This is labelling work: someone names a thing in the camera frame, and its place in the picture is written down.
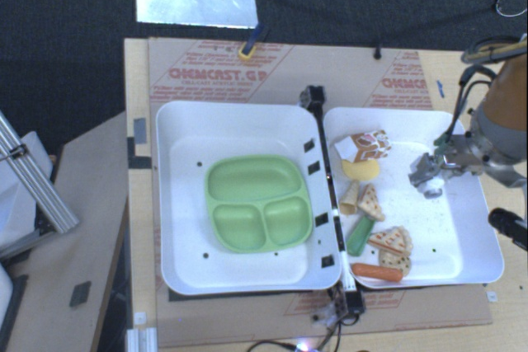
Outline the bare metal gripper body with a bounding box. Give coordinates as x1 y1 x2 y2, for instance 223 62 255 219
436 134 493 181

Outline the white plastic tray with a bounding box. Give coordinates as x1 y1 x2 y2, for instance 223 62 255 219
155 100 344 297
323 106 506 289

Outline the yellow round biscuit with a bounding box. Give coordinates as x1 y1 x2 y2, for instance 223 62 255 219
341 158 381 181

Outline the small toy pizza slice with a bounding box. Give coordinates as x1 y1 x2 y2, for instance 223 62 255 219
356 182 387 223

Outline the white and orange carton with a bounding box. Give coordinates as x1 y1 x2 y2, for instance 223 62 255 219
332 129 394 164

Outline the large toy pizza slice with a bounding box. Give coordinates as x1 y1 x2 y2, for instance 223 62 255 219
366 225 415 257

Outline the beige ice cream cone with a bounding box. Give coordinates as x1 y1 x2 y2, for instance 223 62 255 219
338 179 361 216

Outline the beige dotted round biscuit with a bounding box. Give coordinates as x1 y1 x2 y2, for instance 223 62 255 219
378 249 413 278

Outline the green toy bottle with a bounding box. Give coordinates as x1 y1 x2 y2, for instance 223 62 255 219
345 214 377 258

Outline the thin black and white rod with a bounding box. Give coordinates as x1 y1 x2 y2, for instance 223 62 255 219
311 102 357 294

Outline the orange toy sausage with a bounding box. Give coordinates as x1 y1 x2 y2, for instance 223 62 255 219
350 262 404 284

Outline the brown cardboard board, red print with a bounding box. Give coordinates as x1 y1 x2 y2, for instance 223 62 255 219
146 36 494 348

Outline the green divided plate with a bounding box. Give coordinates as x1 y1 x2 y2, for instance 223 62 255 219
204 153 314 254

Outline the black cylinder on white bracket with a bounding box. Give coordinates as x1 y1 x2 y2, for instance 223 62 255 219
488 207 528 252

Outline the black block with thin wires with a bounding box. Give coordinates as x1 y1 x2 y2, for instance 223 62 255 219
328 287 367 317
299 85 328 110

